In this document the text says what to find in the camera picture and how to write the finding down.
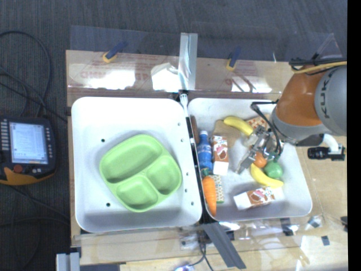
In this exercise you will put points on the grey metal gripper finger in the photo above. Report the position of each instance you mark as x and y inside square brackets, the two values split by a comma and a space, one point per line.
[245, 162]
[269, 153]

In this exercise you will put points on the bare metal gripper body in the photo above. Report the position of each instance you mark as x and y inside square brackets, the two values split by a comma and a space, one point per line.
[259, 138]

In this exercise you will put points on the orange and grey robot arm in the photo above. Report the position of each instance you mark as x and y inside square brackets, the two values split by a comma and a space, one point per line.
[299, 103]

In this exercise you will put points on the orange toy fruit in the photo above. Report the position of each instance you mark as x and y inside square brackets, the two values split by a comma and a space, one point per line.
[260, 160]

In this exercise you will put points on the toy pizza slice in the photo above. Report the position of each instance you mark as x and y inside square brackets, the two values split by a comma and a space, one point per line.
[257, 122]

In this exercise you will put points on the green toy apple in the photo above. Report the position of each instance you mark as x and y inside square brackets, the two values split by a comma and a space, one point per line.
[273, 170]

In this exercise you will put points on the yellow banana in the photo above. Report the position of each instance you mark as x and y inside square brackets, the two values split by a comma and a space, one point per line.
[263, 179]
[239, 124]

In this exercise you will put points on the white and brown carton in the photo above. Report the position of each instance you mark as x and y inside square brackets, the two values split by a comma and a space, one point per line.
[255, 197]
[220, 154]

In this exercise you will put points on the brown toy bread slice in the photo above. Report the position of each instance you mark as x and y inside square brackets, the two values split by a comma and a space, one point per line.
[225, 130]

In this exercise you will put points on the yellow and green packet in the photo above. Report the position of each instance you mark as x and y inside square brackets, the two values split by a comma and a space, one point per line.
[220, 189]

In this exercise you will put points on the blue plastic bottle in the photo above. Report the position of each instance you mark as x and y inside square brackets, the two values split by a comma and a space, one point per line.
[204, 152]

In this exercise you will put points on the orange toy carrot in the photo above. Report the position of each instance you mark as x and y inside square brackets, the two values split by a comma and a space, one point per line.
[210, 193]

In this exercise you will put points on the white plastic tray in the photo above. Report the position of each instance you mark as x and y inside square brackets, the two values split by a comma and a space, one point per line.
[293, 196]
[93, 179]

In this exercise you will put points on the brown cardboard board red print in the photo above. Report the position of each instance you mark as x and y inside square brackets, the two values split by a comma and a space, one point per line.
[324, 185]

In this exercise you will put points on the green divided plate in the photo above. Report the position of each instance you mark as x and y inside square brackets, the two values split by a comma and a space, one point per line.
[141, 174]

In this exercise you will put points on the black cylinder on white bracket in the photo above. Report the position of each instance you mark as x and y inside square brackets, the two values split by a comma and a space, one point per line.
[321, 152]

